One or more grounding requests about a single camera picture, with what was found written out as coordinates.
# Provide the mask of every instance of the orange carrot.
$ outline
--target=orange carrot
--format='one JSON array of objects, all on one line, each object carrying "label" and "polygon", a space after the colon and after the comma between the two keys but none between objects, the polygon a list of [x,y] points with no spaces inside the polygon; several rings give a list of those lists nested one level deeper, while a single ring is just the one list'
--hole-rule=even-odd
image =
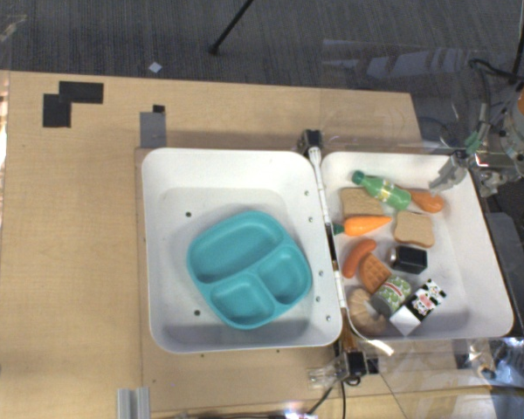
[{"label": "orange carrot", "polygon": [[352,278],[357,271],[357,267],[359,267],[361,259],[372,252],[375,248],[376,242],[373,239],[363,239],[349,252],[348,258],[341,268],[341,274],[345,278]]},{"label": "orange carrot", "polygon": [[354,216],[346,219],[343,225],[334,224],[334,234],[346,233],[348,236],[362,236],[390,222],[390,216]]},{"label": "orange carrot", "polygon": [[438,213],[444,206],[445,200],[441,196],[432,196],[427,190],[407,189],[411,194],[411,200],[423,211]]}]

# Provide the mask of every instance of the wooden table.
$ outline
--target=wooden table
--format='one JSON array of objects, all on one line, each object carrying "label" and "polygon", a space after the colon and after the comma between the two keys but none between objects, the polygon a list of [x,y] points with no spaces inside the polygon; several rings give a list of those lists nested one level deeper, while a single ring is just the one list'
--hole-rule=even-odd
[{"label": "wooden table", "polygon": [[[60,80],[104,83],[104,103],[74,104],[71,128],[44,128],[43,94],[58,93]],[[170,146],[290,149],[303,129],[323,124],[361,144],[420,143],[410,96],[402,93],[13,72],[0,419],[115,417],[117,389],[140,386],[151,389],[154,417],[301,407],[321,395],[308,387],[306,370],[328,359],[326,348],[185,357],[148,351],[134,150],[140,112],[154,104],[166,107]],[[377,123],[388,129],[378,134]],[[438,345],[447,347],[438,371],[455,371],[450,344]],[[172,385],[148,378],[155,365]],[[403,417],[423,399],[435,411],[455,408],[457,397],[442,383],[422,397],[411,395],[422,387],[412,380],[408,394],[395,398],[380,375],[366,377],[348,390],[349,417]],[[321,417],[340,417],[337,397],[322,405]]]}]

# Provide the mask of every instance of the toy food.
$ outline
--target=toy food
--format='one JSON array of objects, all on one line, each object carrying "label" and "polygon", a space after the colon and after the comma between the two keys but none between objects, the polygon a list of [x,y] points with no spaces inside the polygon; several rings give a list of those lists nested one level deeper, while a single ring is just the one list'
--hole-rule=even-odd
[{"label": "toy food", "polygon": [[371,297],[375,310],[389,318],[411,294],[411,285],[399,276],[391,276]]},{"label": "toy food", "polygon": [[361,171],[355,171],[351,181],[356,185],[362,185],[374,198],[397,210],[405,210],[411,202],[411,194],[408,191],[380,177],[369,177]]},{"label": "toy food", "polygon": [[403,335],[409,335],[446,298],[446,293],[429,279],[390,318]]},{"label": "toy food", "polygon": [[348,236],[362,236],[376,230],[392,220],[390,216],[354,216],[346,219],[343,225],[334,224],[334,234],[345,233]]},{"label": "toy food", "polygon": [[365,188],[344,188],[340,191],[341,211],[343,218],[353,216],[382,216],[380,202],[370,196]]},{"label": "toy food", "polygon": [[411,201],[423,211],[427,211],[428,213],[438,213],[445,207],[445,199],[439,195],[433,196],[425,189],[407,190],[411,194]]},{"label": "toy food", "polygon": [[400,211],[396,216],[394,238],[401,244],[431,248],[435,244],[432,221],[423,214]]},{"label": "toy food", "polygon": [[375,293],[392,273],[375,255],[368,254],[359,264],[357,276],[369,293]]},{"label": "toy food", "polygon": [[360,333],[378,335],[386,329],[387,321],[369,304],[370,293],[358,288],[348,297],[349,318]]},{"label": "toy food", "polygon": [[427,251],[398,245],[390,250],[388,260],[392,269],[418,275],[427,268]]},{"label": "toy food", "polygon": [[361,260],[376,248],[376,242],[373,239],[364,239],[356,244],[348,254],[347,259],[341,268],[341,274],[344,278],[352,278],[359,267]]}]

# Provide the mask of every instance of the green bottle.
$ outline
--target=green bottle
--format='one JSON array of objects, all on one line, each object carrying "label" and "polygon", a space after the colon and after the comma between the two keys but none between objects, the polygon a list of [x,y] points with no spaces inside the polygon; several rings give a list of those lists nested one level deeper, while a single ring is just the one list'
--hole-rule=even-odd
[{"label": "green bottle", "polygon": [[385,202],[397,210],[405,210],[411,202],[411,194],[379,177],[367,177],[361,171],[355,171],[351,181],[362,185],[375,199]]}]

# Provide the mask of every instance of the teal divided plate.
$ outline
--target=teal divided plate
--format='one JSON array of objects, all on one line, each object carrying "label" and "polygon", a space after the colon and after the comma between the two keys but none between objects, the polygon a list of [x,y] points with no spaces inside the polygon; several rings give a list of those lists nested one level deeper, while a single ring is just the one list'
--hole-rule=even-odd
[{"label": "teal divided plate", "polygon": [[196,237],[187,266],[217,316],[243,330],[279,317],[313,283],[303,252],[273,217],[260,211],[237,214]]}]

